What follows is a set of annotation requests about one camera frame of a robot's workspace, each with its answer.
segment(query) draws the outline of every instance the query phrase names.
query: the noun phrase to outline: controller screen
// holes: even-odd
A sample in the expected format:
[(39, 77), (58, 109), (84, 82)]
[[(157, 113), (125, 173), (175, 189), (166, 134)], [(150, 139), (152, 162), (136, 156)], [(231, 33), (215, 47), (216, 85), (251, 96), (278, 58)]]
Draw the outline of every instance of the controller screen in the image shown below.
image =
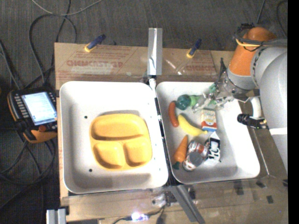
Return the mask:
[(37, 126), (57, 120), (57, 112), (47, 92), (22, 95), (21, 97), (34, 125)]

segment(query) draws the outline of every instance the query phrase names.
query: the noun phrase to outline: orange carrot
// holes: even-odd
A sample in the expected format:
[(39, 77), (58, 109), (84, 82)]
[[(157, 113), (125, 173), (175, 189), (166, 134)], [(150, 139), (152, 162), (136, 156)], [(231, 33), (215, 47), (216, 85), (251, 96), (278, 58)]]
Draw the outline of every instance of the orange carrot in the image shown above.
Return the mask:
[(178, 118), (176, 116), (176, 103), (170, 102), (168, 107), (168, 116), (173, 127), (178, 127)]
[(179, 164), (184, 161), (186, 158), (187, 153), (187, 147), (188, 147), (188, 135), (185, 135), (182, 139), (181, 143), (179, 144), (176, 152), (173, 155), (173, 159), (176, 162), (172, 167), (174, 169), (179, 168)]

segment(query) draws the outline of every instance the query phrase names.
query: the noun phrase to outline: small box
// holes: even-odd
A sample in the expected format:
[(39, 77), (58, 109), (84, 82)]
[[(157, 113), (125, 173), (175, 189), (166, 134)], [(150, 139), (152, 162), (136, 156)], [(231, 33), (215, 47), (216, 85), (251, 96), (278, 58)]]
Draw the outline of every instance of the small box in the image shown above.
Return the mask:
[(214, 110), (202, 109), (200, 111), (201, 129), (214, 132), (217, 130), (216, 112)]

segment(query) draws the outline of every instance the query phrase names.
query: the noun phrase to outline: yellow plate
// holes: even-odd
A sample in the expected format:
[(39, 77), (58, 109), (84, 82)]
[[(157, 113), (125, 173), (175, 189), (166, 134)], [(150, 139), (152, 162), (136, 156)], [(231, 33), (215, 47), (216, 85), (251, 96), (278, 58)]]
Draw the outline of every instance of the yellow plate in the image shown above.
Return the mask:
[(108, 114), (90, 126), (93, 156), (106, 170), (128, 170), (151, 160), (152, 148), (146, 123), (134, 114)]

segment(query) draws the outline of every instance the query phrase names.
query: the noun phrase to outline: banana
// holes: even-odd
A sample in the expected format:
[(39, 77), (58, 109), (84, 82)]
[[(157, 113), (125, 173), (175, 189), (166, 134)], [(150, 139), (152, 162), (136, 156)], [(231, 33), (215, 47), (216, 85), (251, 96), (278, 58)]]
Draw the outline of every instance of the banana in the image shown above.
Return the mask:
[(207, 131), (203, 131), (197, 127), (194, 127), (192, 125), (189, 124), (189, 122), (185, 119), (185, 117), (183, 115), (178, 115), (178, 123), (179, 126), (182, 127), (182, 129), (190, 135), (193, 136), (198, 136), (200, 134), (206, 134)]

